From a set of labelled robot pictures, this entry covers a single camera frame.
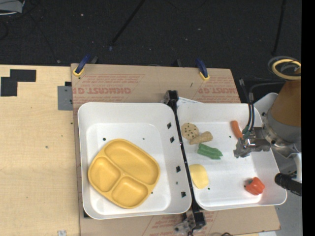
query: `cardboard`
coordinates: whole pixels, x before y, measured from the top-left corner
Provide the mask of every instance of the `cardboard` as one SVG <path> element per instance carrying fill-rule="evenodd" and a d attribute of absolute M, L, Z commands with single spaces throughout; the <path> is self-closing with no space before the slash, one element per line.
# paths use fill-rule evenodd
<path fill-rule="evenodd" d="M 71 65 L 71 71 L 78 64 Z M 72 74 L 73 114 L 77 160 L 80 230 L 83 236 L 178 235 L 174 226 L 181 214 L 94 220 L 84 217 L 80 170 L 80 145 L 77 111 L 86 102 L 161 102 L 168 90 L 183 98 L 203 103 L 240 103 L 229 69 L 208 68 L 203 80 L 197 68 L 87 64 L 80 77 Z M 195 236 L 220 236 L 275 231 L 280 223 L 273 206 L 203 211 L 207 225 Z"/>

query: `blue clamp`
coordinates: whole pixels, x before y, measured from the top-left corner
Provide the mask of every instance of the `blue clamp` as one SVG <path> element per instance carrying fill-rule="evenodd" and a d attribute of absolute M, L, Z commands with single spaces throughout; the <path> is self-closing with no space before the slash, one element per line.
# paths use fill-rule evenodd
<path fill-rule="evenodd" d="M 203 80 L 208 80 L 210 79 L 210 76 L 208 75 L 208 71 L 207 71 L 207 68 L 206 68 L 206 65 L 204 64 L 204 62 L 201 60 L 201 59 L 196 59 L 195 60 L 196 62 L 196 65 L 198 66 L 200 72 L 200 76 Z"/>
<path fill-rule="evenodd" d="M 86 65 L 86 63 L 89 61 L 91 55 L 90 54 L 86 54 L 86 56 L 81 60 L 80 64 L 78 65 L 77 68 L 75 68 L 73 70 L 73 74 L 76 76 L 76 77 L 79 77 L 83 71 L 84 71 L 84 66 Z"/>

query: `red bell pepper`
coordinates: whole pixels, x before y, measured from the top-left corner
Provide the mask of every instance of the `red bell pepper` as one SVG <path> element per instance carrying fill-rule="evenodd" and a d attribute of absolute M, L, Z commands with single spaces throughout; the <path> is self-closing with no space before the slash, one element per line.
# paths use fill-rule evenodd
<path fill-rule="evenodd" d="M 265 185 L 257 177 L 254 177 L 253 179 L 249 180 L 248 183 L 245 185 L 245 189 L 248 192 L 252 193 L 253 195 L 261 194 L 264 188 Z"/>

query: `brown cylinder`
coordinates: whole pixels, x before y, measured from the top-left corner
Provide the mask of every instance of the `brown cylinder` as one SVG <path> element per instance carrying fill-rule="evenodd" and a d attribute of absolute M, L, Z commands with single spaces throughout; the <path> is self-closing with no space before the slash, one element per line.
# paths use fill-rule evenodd
<path fill-rule="evenodd" d="M 289 126 L 301 127 L 301 89 L 301 80 L 286 81 L 270 109 L 271 115 L 276 121 Z"/>

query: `white tray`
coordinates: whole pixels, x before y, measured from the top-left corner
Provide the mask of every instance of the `white tray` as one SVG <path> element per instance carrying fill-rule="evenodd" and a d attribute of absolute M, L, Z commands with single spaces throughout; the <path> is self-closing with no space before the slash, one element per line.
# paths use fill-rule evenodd
<path fill-rule="evenodd" d="M 248 116 L 247 104 L 186 103 L 178 107 L 180 126 L 191 122 L 201 133 L 210 131 L 214 138 L 205 144 L 218 148 L 223 154 L 220 160 L 199 155 L 198 145 L 190 145 L 183 138 L 188 164 L 201 164 L 208 174 L 209 186 L 198 189 L 193 185 L 195 199 L 205 210 L 281 205 L 286 201 L 286 190 L 274 181 L 279 169 L 271 151 L 251 152 L 245 158 L 234 156 L 237 138 L 230 122 L 237 120 L 240 127 L 245 127 Z M 261 125 L 261 117 L 255 109 L 255 126 Z M 260 178 L 266 186 L 261 195 L 252 195 L 244 189 L 245 181 L 253 177 Z"/>
<path fill-rule="evenodd" d="M 83 207 L 90 217 L 111 219 L 184 213 L 190 208 L 189 183 L 175 116 L 170 107 L 162 103 L 86 103 L 79 108 L 78 126 Z M 94 157 L 107 142 L 117 138 L 142 148 L 160 166 L 160 177 L 153 194 L 133 209 L 113 204 L 88 180 L 88 169 Z"/>

